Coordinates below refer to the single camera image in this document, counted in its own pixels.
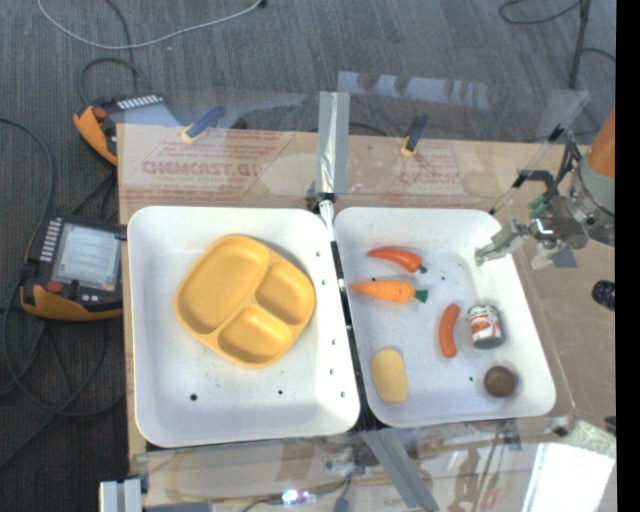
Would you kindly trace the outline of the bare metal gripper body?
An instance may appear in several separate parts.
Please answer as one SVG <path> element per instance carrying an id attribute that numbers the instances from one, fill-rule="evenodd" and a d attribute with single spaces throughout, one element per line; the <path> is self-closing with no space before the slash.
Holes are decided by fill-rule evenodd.
<path id="1" fill-rule="evenodd" d="M 615 247 L 615 215 L 588 195 L 541 194 L 528 204 L 531 234 L 582 249 L 588 241 Z"/>

